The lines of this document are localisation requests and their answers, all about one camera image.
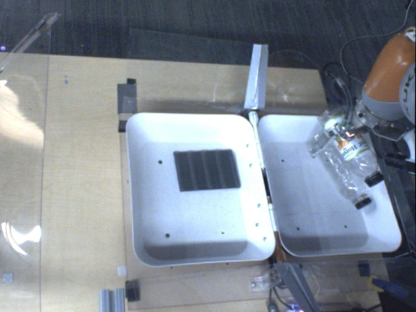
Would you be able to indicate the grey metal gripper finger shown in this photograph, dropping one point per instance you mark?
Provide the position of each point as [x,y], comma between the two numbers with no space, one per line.
[318,144]

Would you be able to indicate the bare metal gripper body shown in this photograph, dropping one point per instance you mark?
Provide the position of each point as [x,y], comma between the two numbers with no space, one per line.
[356,122]

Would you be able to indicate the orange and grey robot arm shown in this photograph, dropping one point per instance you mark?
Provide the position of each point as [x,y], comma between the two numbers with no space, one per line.
[388,73]

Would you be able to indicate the clear labelled plastic bottle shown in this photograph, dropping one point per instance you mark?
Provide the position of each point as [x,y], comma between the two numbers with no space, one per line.
[354,149]

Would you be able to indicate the white plastic tray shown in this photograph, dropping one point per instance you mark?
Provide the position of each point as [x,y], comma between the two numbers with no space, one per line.
[201,219]
[312,213]

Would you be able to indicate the black ribbed rectangular pad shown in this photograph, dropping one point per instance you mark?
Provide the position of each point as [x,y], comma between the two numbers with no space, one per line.
[206,170]

